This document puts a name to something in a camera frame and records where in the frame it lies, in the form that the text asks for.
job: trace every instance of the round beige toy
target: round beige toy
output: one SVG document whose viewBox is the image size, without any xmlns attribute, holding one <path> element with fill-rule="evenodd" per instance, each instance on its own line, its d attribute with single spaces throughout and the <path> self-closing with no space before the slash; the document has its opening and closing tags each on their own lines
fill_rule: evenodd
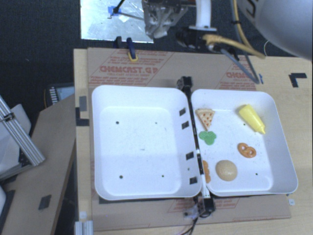
<svg viewBox="0 0 313 235">
<path fill-rule="evenodd" d="M 216 166 L 217 175 L 225 181 L 233 181 L 237 177 L 237 167 L 229 160 L 221 160 Z"/>
</svg>

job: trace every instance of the tray containing toy food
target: tray containing toy food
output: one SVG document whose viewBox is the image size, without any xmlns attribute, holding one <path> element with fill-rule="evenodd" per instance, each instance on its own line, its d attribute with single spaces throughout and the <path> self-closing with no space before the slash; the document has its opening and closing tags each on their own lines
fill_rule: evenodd
<svg viewBox="0 0 313 235">
<path fill-rule="evenodd" d="M 196 90 L 189 111 L 173 88 L 104 85 L 92 93 L 95 188 L 107 200 L 291 193 L 297 177 L 273 99 Z"/>
</svg>

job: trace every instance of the toy pizza slice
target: toy pizza slice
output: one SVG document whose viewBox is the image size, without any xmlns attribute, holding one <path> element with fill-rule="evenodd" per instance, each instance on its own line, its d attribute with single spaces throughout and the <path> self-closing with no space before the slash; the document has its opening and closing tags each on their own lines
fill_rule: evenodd
<svg viewBox="0 0 313 235">
<path fill-rule="evenodd" d="M 215 111 L 212 109 L 197 109 L 196 115 L 206 130 L 209 129 Z"/>
</svg>

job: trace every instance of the dark background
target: dark background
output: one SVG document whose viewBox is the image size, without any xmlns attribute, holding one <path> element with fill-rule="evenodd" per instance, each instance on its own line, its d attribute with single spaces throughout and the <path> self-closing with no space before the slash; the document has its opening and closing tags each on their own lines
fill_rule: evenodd
<svg viewBox="0 0 313 235">
<path fill-rule="evenodd" d="M 212 27 L 220 35 L 235 39 L 229 0 L 214 0 L 212 8 Z M 241 13 L 240 16 L 250 43 L 263 52 L 266 39 Z M 195 18 L 195 9 L 190 9 L 167 37 L 155 40 L 154 44 L 135 44 L 135 48 L 189 52 L 177 44 L 175 32 L 180 26 L 194 24 Z M 73 82 L 73 50 L 88 47 L 112 47 L 112 42 L 81 40 L 80 0 L 0 0 L 0 95 L 10 107 L 21 103 L 34 124 L 39 111 L 44 109 L 47 86 Z M 289 56 L 272 44 L 267 45 L 267 53 Z M 72 233 L 76 191 L 73 172 L 63 201 L 58 235 Z"/>
</svg>

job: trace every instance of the yellow bottle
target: yellow bottle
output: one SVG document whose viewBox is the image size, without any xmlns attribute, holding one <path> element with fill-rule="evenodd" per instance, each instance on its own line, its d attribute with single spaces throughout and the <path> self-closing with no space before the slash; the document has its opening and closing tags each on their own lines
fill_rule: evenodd
<svg viewBox="0 0 313 235">
<path fill-rule="evenodd" d="M 242 116 L 242 118 L 252 127 L 254 131 L 265 134 L 265 125 L 251 105 L 247 104 L 244 106 L 239 111 L 239 115 Z"/>
</svg>

